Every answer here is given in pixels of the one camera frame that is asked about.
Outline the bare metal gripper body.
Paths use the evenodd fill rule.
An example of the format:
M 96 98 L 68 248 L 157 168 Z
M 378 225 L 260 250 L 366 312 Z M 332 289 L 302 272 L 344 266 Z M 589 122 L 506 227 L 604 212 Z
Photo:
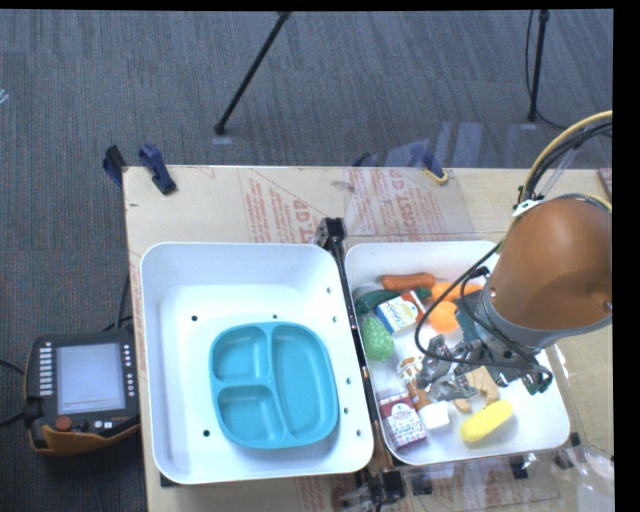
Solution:
M 521 380 L 526 388 L 550 387 L 552 372 L 537 360 L 536 349 L 518 346 L 482 316 L 457 310 L 455 318 L 462 340 L 451 349 L 451 355 L 463 373 L 485 367 L 502 387 L 515 380 Z

